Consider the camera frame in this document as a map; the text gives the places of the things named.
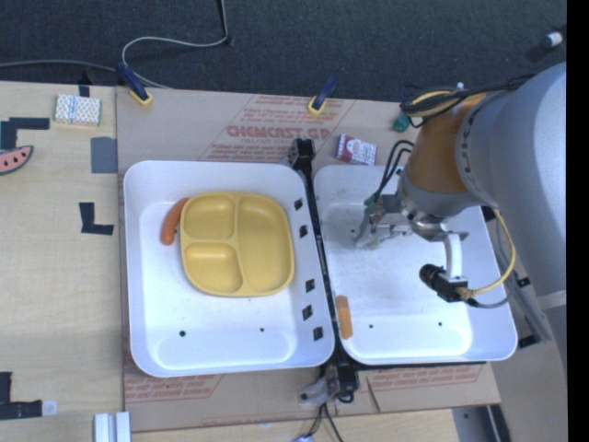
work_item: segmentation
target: cardboard box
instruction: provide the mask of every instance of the cardboard box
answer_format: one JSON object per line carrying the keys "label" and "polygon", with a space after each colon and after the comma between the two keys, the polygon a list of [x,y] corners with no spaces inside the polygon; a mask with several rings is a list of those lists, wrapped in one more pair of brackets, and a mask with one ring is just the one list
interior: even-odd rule
{"label": "cardboard box", "polygon": [[[337,162],[341,134],[378,145],[384,164],[399,139],[398,104],[330,99],[320,116],[306,112],[308,99],[265,95],[153,89],[142,107],[117,91],[120,185],[125,171],[142,160],[284,162],[296,138],[310,138],[314,170]],[[121,209],[121,274],[125,289],[124,217]],[[123,291],[123,310],[126,309]],[[299,406],[298,392],[318,379],[318,369],[182,378],[153,378],[125,353],[125,411],[133,431],[311,419],[317,410]],[[369,370],[359,373],[352,403],[332,403],[336,415],[417,411],[499,402],[490,364]]]}

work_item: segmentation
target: yellow plate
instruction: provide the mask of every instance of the yellow plate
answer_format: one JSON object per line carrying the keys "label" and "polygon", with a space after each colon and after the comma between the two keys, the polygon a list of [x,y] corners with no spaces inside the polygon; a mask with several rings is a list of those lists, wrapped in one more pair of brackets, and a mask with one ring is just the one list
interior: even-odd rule
{"label": "yellow plate", "polygon": [[182,208],[179,230],[184,272],[204,293],[260,297],[293,280],[288,217],[271,198],[246,192],[193,196]]}

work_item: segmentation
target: wooden table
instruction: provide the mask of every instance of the wooden table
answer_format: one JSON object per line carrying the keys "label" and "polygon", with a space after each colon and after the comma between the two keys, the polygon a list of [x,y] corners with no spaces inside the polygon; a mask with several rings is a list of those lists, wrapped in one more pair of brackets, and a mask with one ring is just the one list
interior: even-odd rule
{"label": "wooden table", "polygon": [[[52,118],[58,94],[77,86],[0,83],[0,120]],[[92,87],[102,100],[97,128],[52,122],[18,130],[34,145],[29,163],[0,176],[0,371],[13,372],[11,401],[56,401],[57,414],[0,421],[0,440],[89,441],[95,413],[123,411],[118,176],[92,173],[90,140],[116,137],[115,89]],[[109,235],[81,233],[80,203],[94,203]],[[458,440],[452,412],[438,410],[342,417],[353,440]],[[284,441],[310,422],[211,427],[133,434],[133,441]],[[326,427],[317,442],[335,440]]]}

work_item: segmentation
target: black fabric backdrop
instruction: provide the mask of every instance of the black fabric backdrop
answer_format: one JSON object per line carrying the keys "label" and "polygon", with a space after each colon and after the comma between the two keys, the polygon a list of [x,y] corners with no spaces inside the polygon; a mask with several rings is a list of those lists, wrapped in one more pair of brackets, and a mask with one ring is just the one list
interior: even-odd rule
{"label": "black fabric backdrop", "polygon": [[[334,96],[398,101],[408,84],[467,87],[566,60],[542,37],[567,23],[567,0],[225,0],[233,47],[143,42],[130,65],[188,89],[309,96],[330,75]],[[114,66],[140,36],[212,42],[215,0],[0,0],[0,63],[75,59]],[[0,79],[77,83],[78,66],[0,68]],[[117,78],[93,71],[101,85]]]}

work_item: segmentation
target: white tray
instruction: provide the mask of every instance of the white tray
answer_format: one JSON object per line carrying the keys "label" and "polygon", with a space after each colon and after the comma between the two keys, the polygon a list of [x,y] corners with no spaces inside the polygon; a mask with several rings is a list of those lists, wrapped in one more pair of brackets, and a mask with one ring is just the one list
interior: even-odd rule
{"label": "white tray", "polygon": [[[179,238],[159,233],[169,208],[203,192],[254,192],[285,210],[294,279],[268,297],[214,297],[186,278]],[[145,161],[123,186],[131,351],[156,377],[319,366],[333,352],[329,307],[305,186],[279,164]],[[301,228],[306,234],[301,237]]]}
{"label": "white tray", "polygon": [[[508,306],[473,308],[446,303],[418,273],[426,263],[445,265],[442,242],[417,235],[387,239],[375,250],[359,250],[353,238],[364,214],[363,201],[377,188],[383,167],[327,166],[315,179],[318,214],[334,296],[348,297],[353,336],[346,352],[367,365],[405,365],[501,360],[517,334]],[[397,189],[397,176],[385,192]],[[471,288],[500,274],[479,208],[468,208],[451,224],[467,231],[462,242],[463,274]],[[502,286],[480,296],[493,303]]]}

